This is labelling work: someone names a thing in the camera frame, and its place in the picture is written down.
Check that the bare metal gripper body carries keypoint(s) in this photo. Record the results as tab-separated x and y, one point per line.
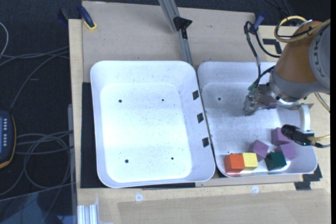
265	99

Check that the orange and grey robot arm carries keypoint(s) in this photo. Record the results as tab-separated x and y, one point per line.
298	65

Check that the purple cube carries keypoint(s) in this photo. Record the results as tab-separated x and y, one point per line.
277	136
258	148
288	150

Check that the white plastic tray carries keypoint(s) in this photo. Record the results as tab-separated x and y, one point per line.
144	133
231	126

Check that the green cube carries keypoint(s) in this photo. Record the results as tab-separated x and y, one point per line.
275	160

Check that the yellow cube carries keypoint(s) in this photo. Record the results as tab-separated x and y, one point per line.
250	160

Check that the orange cube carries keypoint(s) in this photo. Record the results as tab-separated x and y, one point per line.
234	162

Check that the brown cardboard board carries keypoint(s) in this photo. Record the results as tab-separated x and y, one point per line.
136	39

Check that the black cylinder on white bracket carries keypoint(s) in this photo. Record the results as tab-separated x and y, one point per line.
295	134

